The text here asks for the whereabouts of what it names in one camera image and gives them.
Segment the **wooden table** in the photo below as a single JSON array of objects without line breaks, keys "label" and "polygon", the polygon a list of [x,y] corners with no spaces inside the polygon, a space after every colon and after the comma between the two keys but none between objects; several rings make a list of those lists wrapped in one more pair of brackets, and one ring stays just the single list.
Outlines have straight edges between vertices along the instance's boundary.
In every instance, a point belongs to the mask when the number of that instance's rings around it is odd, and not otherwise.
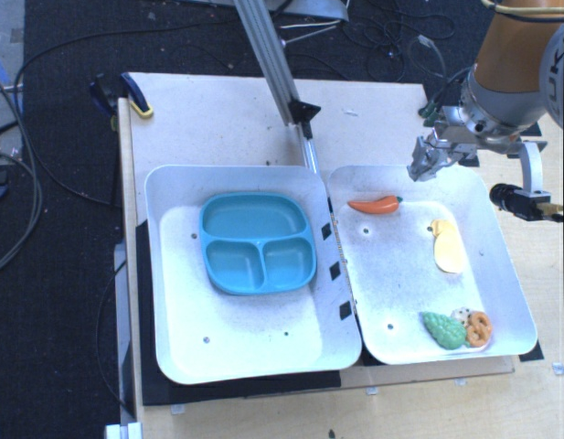
[{"label": "wooden table", "polygon": [[[301,165],[296,132],[282,124],[263,79],[133,73],[154,107],[140,119],[119,102],[128,307],[135,420],[144,438],[564,437],[563,226],[497,211],[509,254],[537,325],[544,358],[355,365],[337,390],[196,402],[183,413],[142,403],[135,227],[145,220],[144,180],[163,164]],[[338,166],[408,164],[426,102],[414,84],[297,80],[314,118],[323,180]],[[544,189],[563,203],[563,133],[540,121]],[[487,187],[521,185],[520,164],[480,152]]]}]

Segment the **black floor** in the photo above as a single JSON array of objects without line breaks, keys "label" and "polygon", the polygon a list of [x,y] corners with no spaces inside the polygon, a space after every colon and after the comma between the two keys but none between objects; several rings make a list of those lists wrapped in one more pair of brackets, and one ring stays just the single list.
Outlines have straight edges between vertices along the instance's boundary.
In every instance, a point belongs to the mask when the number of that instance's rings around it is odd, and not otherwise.
[{"label": "black floor", "polygon": [[[7,439],[100,438],[106,424],[120,421],[99,372],[95,328],[122,211],[117,135],[89,85],[102,73],[119,93],[124,71],[261,73],[233,8],[26,1],[24,122],[44,201],[36,228],[0,271],[0,432]],[[474,62],[493,17],[479,0],[353,0],[349,14],[349,24],[288,46],[294,77],[422,83],[431,96],[442,81],[419,64],[441,68],[415,37],[434,40],[452,75]],[[274,23],[304,20],[281,15]],[[452,85],[444,101],[457,97]],[[9,186],[0,199],[0,257],[23,234],[33,206],[26,170],[10,167]],[[100,336],[101,364],[116,388],[113,303],[103,311]]]}]

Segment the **red chili pepper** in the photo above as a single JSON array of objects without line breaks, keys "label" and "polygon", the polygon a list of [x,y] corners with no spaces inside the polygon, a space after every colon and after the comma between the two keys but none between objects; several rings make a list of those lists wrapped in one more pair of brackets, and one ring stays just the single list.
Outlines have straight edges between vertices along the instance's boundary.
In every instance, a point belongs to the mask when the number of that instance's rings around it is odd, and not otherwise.
[{"label": "red chili pepper", "polygon": [[374,201],[349,201],[348,206],[363,213],[385,215],[387,213],[393,213],[398,209],[401,200],[403,200],[403,198],[389,195]]}]

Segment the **yellow clip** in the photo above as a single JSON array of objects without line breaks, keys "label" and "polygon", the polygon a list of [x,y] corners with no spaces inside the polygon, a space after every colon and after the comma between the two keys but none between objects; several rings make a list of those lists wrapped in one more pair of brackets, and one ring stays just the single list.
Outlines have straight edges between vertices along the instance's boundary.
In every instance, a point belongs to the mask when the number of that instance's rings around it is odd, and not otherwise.
[{"label": "yellow clip", "polygon": [[144,112],[135,102],[129,101],[129,103],[133,107],[133,110],[137,112],[137,115],[139,115],[142,119],[149,119],[152,115],[154,115],[154,109],[152,109],[152,106],[150,106],[149,104],[149,109]]}]

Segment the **blue plate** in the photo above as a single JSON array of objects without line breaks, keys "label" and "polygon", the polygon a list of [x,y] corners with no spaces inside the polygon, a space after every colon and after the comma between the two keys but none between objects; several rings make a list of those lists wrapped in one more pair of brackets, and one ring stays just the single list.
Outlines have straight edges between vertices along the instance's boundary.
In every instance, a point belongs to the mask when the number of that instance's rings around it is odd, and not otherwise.
[{"label": "blue plate", "polygon": [[234,192],[200,210],[200,241],[210,281],[230,294],[270,294],[308,284],[316,271],[314,237],[292,198]]}]

